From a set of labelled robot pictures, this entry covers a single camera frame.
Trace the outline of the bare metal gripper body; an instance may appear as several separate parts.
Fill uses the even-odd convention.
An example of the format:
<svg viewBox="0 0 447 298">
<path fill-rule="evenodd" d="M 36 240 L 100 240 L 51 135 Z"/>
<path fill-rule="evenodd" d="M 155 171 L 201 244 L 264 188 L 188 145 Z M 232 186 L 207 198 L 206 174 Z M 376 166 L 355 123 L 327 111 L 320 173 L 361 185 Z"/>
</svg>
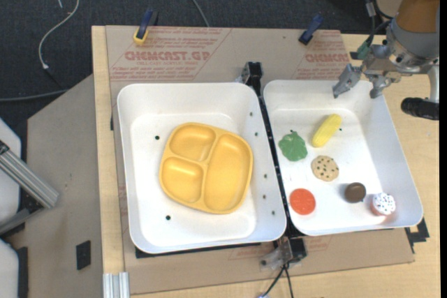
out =
<svg viewBox="0 0 447 298">
<path fill-rule="evenodd" d="M 362 61 L 362 72 L 366 76 L 381 75 L 390 78 L 426 75 L 438 61 L 438 57 L 422 57 L 399 44 L 372 45 Z"/>
</svg>

